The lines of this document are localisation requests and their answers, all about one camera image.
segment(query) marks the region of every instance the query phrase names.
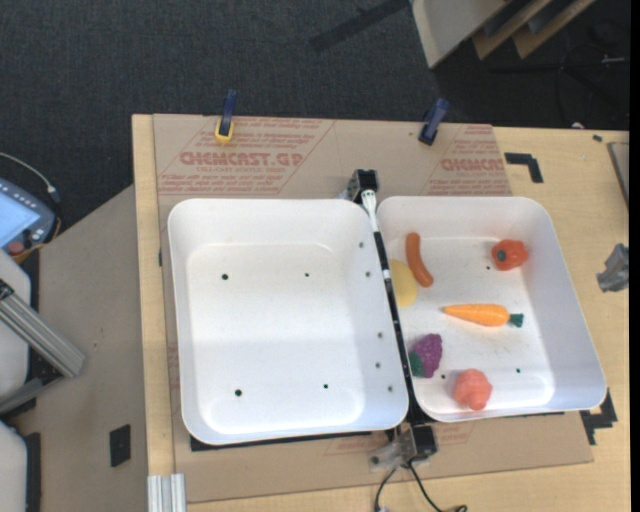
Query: white tray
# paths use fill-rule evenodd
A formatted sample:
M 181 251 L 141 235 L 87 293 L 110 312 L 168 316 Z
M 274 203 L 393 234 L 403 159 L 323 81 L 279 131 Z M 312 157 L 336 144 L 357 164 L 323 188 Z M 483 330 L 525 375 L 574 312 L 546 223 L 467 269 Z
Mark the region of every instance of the white tray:
M 439 421 L 548 413 L 598 406 L 606 385 L 551 219 L 522 197 L 392 197 L 378 221 L 387 255 L 406 263 L 404 242 L 421 236 L 434 276 L 417 300 L 399 310 L 407 351 L 422 336 L 442 337 L 440 368 L 414 377 L 421 408 Z M 529 259 L 494 268 L 491 247 L 522 240 Z M 483 327 L 445 315 L 456 303 L 499 303 L 524 313 L 524 325 Z M 493 385 L 487 407 L 471 411 L 453 399 L 457 375 L 482 370 Z
M 223 445 L 385 430 L 408 393 L 369 219 L 348 201 L 189 199 L 168 219 L 182 414 Z

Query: toy food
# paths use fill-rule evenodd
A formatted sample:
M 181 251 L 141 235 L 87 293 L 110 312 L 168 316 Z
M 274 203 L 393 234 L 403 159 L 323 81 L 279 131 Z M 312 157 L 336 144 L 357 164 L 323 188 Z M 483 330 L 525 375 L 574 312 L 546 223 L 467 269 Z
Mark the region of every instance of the toy food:
M 529 252 L 520 240 L 501 240 L 491 249 L 491 256 L 498 270 L 511 270 L 527 261 Z
M 411 269 L 401 261 L 389 260 L 389 270 L 391 270 L 396 304 L 400 308 L 411 306 L 418 298 L 418 283 L 416 283 Z
M 409 233 L 405 239 L 405 252 L 409 268 L 420 283 L 420 286 L 428 288 L 433 284 L 433 276 L 424 266 L 422 257 L 420 256 L 420 235 L 418 233 Z
M 484 409 L 491 397 L 493 386 L 480 370 L 471 368 L 463 371 L 456 379 L 453 398 L 460 405 L 473 411 Z
M 411 373 L 417 377 L 430 379 L 440 366 L 442 359 L 442 338 L 439 334 L 427 334 L 409 352 Z
M 498 327 L 507 323 L 522 327 L 524 321 L 524 315 L 512 315 L 507 308 L 499 304 L 455 304 L 445 306 L 443 311 L 447 315 L 489 327 Z

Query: gray floor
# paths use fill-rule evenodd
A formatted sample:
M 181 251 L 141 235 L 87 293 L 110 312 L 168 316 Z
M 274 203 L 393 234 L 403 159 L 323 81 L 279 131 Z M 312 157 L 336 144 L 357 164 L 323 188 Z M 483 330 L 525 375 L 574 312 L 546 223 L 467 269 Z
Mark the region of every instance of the gray floor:
M 452 122 L 626 130 L 628 65 L 580 68 L 595 89 L 557 65 L 628 57 L 630 13 L 598 0 L 525 60 L 466 41 L 430 70 L 408 0 L 0 0 L 0 151 L 55 183 L 69 226 L 132 182 L 133 113 L 219 113 L 229 88 L 238 115 L 420 120 L 444 97 Z

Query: cable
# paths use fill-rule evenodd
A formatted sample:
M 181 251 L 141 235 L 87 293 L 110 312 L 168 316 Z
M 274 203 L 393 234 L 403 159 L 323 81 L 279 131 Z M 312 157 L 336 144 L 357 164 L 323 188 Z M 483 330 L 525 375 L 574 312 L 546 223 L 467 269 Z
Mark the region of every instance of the cable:
M 415 468 L 413 467 L 413 459 L 409 460 L 409 462 L 406 463 L 406 464 L 401 464 L 400 466 L 396 466 L 391 471 L 389 471 L 389 473 L 387 473 L 387 476 L 384 477 L 384 480 L 382 480 L 382 482 L 380 483 L 380 487 L 378 487 L 378 491 L 376 492 L 376 499 L 375 499 L 374 504 L 373 504 L 373 512 L 380 512 L 380 510 L 381 510 L 381 508 L 380 508 L 380 495 L 382 494 L 382 489 L 385 486 L 385 484 L 389 481 L 389 479 L 395 474 L 395 472 L 398 470 L 398 468 L 404 468 L 404 469 L 408 469 L 409 471 L 411 471 L 411 473 L 413 474 L 418 486 L 420 487 L 420 491 L 422 492 L 422 495 L 425 497 L 425 499 L 427 500 L 429 505 L 431 505 L 431 507 L 433 507 L 433 509 L 436 512 L 443 512 L 442 509 L 438 508 L 438 506 L 431 500 L 431 498 L 427 494 L 426 489 L 424 488 L 424 486 L 422 485 L 422 482 L 420 481 L 420 477 L 418 476 L 418 473 L 416 472 Z M 468 510 L 469 509 L 468 509 L 468 507 L 466 505 L 460 505 L 459 507 L 457 507 L 454 510 L 454 512 L 467 512 Z
M 47 192 L 51 196 L 51 199 L 53 200 L 53 202 L 55 204 L 60 204 L 61 199 L 60 199 L 60 194 L 58 193 L 58 189 L 56 189 L 56 187 L 54 187 L 53 184 L 38 169 L 36 169 L 35 167 L 32 167 L 26 162 L 23 162 L 22 160 L 20 160 L 19 158 L 16 158 L 15 156 L 9 155 L 8 153 L 3 153 L 2 151 L 0 151 L 0 156 L 8 160 L 11 160 L 12 162 L 17 163 L 18 165 L 21 165 L 25 169 L 31 171 L 36 176 L 38 176 L 38 178 L 40 178 L 46 185 Z

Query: blue screen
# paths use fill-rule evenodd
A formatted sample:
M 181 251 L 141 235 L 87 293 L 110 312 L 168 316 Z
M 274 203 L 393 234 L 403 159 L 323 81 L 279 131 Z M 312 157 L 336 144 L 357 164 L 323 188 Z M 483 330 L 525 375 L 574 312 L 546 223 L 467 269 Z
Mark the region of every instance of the blue screen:
M 0 247 L 31 226 L 40 214 L 0 193 Z

